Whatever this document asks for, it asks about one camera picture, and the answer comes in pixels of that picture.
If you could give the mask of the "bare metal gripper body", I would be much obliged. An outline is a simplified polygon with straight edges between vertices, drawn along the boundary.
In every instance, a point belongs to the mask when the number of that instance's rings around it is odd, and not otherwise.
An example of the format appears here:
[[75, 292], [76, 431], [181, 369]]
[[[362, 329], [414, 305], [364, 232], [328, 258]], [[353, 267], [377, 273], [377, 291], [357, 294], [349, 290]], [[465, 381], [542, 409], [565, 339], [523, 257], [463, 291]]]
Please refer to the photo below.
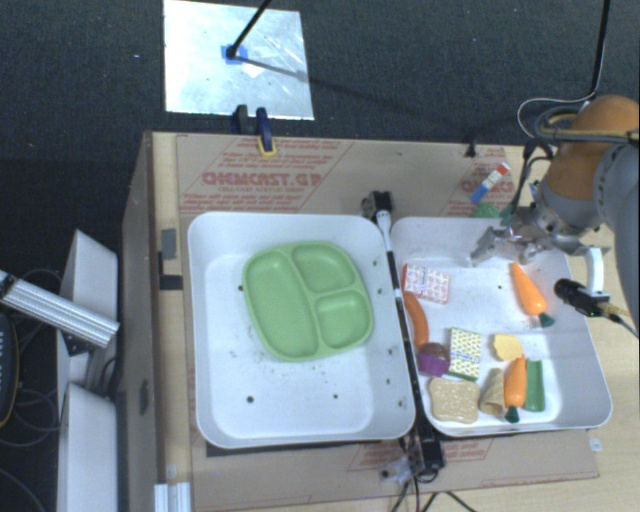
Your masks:
[[537, 243], [543, 250], [557, 249], [570, 256], [586, 252], [580, 240], [586, 229], [571, 225], [546, 207], [518, 207], [502, 219], [502, 225], [518, 245]]

